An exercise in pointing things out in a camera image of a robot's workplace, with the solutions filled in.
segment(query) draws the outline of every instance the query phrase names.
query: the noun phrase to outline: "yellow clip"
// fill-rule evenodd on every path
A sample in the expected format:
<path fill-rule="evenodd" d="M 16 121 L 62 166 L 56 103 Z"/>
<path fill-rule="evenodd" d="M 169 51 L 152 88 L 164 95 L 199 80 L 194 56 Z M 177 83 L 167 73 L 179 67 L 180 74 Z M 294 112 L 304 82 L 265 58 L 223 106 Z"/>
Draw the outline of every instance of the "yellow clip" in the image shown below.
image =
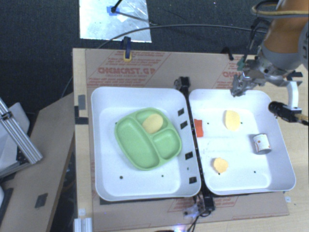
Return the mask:
<path fill-rule="evenodd" d="M 124 51 L 124 62 L 131 62 L 132 60 L 132 52 L 130 52 L 130 57 L 126 58 L 126 51 Z"/>

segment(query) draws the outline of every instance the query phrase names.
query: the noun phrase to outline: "white tray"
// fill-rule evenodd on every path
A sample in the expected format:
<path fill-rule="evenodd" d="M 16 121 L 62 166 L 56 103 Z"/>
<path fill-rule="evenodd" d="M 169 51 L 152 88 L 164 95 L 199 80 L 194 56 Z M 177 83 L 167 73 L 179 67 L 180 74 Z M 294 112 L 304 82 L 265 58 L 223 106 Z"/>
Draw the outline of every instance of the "white tray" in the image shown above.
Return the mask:
<path fill-rule="evenodd" d="M 250 90 L 233 98 L 229 90 L 197 89 L 190 94 L 194 119 L 203 121 L 204 136 L 197 138 L 205 182 L 218 195 L 290 190 L 295 174 L 278 122 L 268 110 L 270 98 Z M 225 110 L 239 113 L 242 124 L 230 131 L 224 124 Z M 252 137 L 266 133 L 272 151 L 257 155 Z M 228 161 L 226 172 L 218 175 L 212 161 Z"/>
<path fill-rule="evenodd" d="M 199 192 L 200 175 L 182 93 L 167 88 L 99 87 L 92 93 L 91 105 L 96 189 L 101 198 L 123 201 L 189 197 Z M 147 107 L 157 108 L 167 116 L 180 135 L 183 148 L 170 162 L 142 171 L 134 167 L 122 152 L 114 127 L 121 118 Z M 178 111 L 182 109 L 184 113 L 179 115 Z M 186 121 L 187 126 L 181 129 L 180 124 Z"/>

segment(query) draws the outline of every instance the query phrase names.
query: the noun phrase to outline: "black carpet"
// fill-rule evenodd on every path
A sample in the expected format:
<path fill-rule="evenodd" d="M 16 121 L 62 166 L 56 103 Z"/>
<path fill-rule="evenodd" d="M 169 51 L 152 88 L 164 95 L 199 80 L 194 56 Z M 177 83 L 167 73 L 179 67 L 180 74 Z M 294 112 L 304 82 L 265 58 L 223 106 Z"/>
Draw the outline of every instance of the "black carpet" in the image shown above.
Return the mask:
<path fill-rule="evenodd" d="M 250 8 L 262 0 L 146 0 L 151 21 L 250 28 Z M 135 50 L 220 53 L 228 46 L 243 54 L 249 32 L 221 28 L 151 31 L 152 43 Z M 251 54 L 263 38 L 257 34 Z M 79 0 L 0 0 L 0 97 L 21 102 L 33 113 L 57 101 L 72 76 L 72 49 L 96 48 L 103 41 L 79 38 Z M 119 42 L 106 48 L 118 49 Z M 66 94 L 72 92 L 69 86 Z"/>

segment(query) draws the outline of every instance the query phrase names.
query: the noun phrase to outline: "green plate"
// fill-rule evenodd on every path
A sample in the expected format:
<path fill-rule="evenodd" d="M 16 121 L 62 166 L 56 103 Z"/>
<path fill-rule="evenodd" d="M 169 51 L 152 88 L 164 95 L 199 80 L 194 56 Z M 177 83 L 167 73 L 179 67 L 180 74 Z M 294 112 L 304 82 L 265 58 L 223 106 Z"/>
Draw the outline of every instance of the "green plate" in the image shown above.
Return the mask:
<path fill-rule="evenodd" d="M 163 117 L 159 131 L 149 134 L 142 123 L 152 114 Z M 169 119 L 155 108 L 145 108 L 127 115 L 115 126 L 115 136 L 120 148 L 131 163 L 141 170 L 151 170 L 178 155 L 182 142 Z"/>

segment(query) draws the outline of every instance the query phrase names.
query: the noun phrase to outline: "table surface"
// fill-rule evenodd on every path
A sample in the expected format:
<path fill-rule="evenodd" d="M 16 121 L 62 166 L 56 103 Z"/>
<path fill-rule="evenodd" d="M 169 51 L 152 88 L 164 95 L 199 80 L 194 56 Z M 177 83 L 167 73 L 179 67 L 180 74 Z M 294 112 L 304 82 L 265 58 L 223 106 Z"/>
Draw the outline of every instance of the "table surface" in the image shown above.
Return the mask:
<path fill-rule="evenodd" d="M 74 64 L 79 65 L 85 63 L 85 56 L 75 55 Z M 302 78 L 303 83 L 299 86 L 299 107 L 303 109 L 303 114 L 308 115 L 308 71 L 303 67 L 297 69 L 304 74 Z M 85 70 L 81 71 L 81 68 L 74 68 L 74 96 L 75 105 L 78 105 L 78 92 L 79 90 L 85 88 Z M 265 92 L 272 101 L 279 101 L 287 103 L 288 92 L 284 87 L 276 87 L 272 84 L 267 83 L 264 87 L 257 87 L 256 89 Z M 87 116 L 86 110 L 80 110 L 79 116 Z M 291 202 L 288 203 L 288 209 L 290 214 L 283 217 L 267 217 L 258 219 L 247 219 L 247 220 L 233 220 L 225 222 L 209 222 L 200 223 L 196 225 L 195 231 L 307 231 L 309 227 L 309 151 L 308 151 L 308 127 L 303 126 L 298 123 L 288 123 L 282 119 L 278 119 L 279 125 L 282 131 L 282 135 L 288 149 L 290 160 L 296 175 L 296 186 L 289 192 L 285 193 L 286 197 L 289 197 Z M 88 129 L 82 126 L 78 128 L 83 131 L 83 133 L 88 133 Z M 76 138 L 76 148 L 86 148 L 85 142 Z M 87 163 L 89 158 L 89 152 L 87 150 L 77 150 L 77 158 L 81 158 L 83 166 L 77 169 L 77 178 L 79 173 L 82 177 L 80 178 L 80 183 L 83 185 L 78 185 L 78 206 L 84 207 L 88 210 L 92 210 L 91 200 L 91 180 L 90 174 L 85 175 L 85 171 L 89 170 L 90 164 Z M 86 217 L 92 216 L 92 213 L 86 214 Z M 188 229 L 188 226 L 180 227 L 183 230 Z M 160 228 L 147 228 L 147 229 L 134 229 L 126 230 L 128 232 L 155 232 L 162 230 L 174 230 L 175 226 L 167 226 Z"/>

